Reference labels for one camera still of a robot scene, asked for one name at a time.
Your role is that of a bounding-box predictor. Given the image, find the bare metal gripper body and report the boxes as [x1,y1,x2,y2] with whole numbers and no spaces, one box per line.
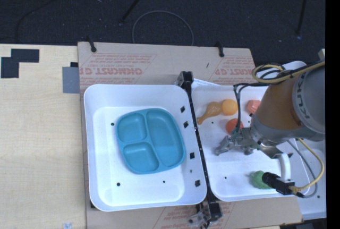
[228,126,277,151]

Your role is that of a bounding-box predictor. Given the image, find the thin black rod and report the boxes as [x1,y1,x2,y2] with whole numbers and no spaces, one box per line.
[183,83,216,205]

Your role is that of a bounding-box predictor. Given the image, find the green toy broccoli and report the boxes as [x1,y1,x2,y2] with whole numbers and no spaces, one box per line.
[249,169,272,190]

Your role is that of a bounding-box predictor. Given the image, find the orange ball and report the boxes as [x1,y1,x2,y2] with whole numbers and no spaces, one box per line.
[220,98,239,117]

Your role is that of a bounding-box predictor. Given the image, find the orange toy chicken drumstick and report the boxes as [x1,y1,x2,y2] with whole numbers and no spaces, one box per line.
[196,101,223,126]

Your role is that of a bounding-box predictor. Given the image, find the white plastic tray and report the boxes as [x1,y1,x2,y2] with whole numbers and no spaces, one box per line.
[191,81,320,202]
[83,83,208,212]

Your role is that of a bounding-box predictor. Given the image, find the white printed paper slip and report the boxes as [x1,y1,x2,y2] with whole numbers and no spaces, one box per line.
[192,78,222,88]

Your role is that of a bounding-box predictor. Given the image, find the blue divided plate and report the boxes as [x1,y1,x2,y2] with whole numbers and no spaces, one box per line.
[115,107,186,175]

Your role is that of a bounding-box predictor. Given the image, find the brown cardboard board, red print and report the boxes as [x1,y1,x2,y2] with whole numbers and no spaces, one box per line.
[77,41,304,229]

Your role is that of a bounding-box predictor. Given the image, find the black cylinder on white bracket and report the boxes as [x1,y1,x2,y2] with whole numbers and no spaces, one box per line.
[261,152,296,196]

